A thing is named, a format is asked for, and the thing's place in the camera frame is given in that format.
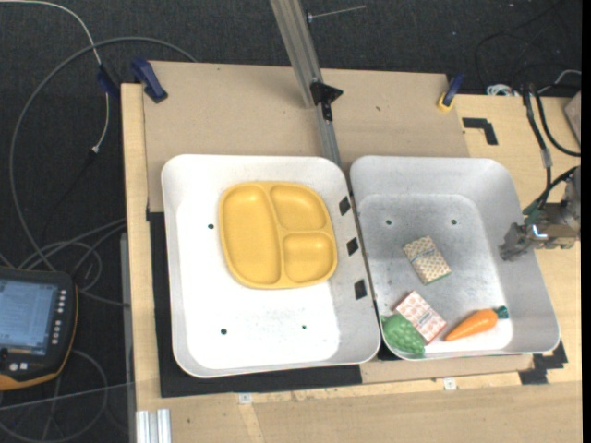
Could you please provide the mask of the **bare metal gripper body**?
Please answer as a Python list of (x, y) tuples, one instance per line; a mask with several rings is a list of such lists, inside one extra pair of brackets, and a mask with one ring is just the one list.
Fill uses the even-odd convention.
[(581, 208), (576, 202), (551, 202), (535, 208), (525, 219), (535, 248), (569, 249), (580, 239)]

